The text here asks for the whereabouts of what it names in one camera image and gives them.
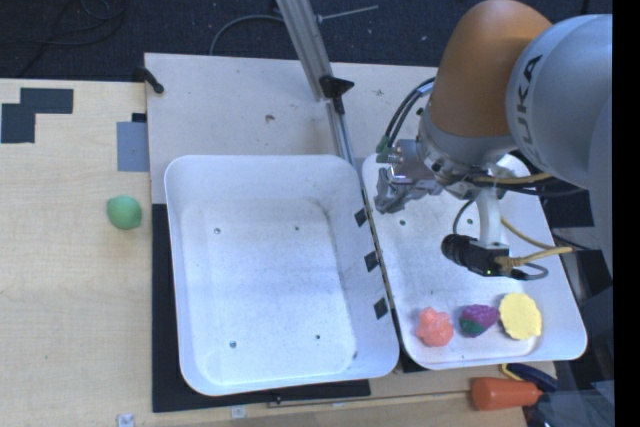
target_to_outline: black bracket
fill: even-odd
[[[344,114],[344,104],[342,103],[342,95],[353,87],[354,83],[350,80],[339,79],[331,75],[320,77],[320,87],[326,98],[333,100],[333,107],[338,114]]]

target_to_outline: orange handle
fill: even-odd
[[[532,382],[499,377],[480,377],[471,385],[471,399],[482,411],[533,406],[542,393]]]

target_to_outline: black mat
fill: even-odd
[[[152,224],[152,406],[155,413],[259,402],[366,397],[371,394],[367,380],[296,386],[222,397],[209,397],[190,388],[182,377],[178,358],[178,332],[166,205],[153,205]]]

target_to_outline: orange cylinder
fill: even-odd
[[[533,406],[542,393],[532,382],[499,377],[480,377],[471,385],[471,399],[482,411]]]

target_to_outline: pink toy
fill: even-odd
[[[446,312],[438,312],[430,306],[420,310],[416,336],[430,347],[443,347],[453,338],[453,326]]]

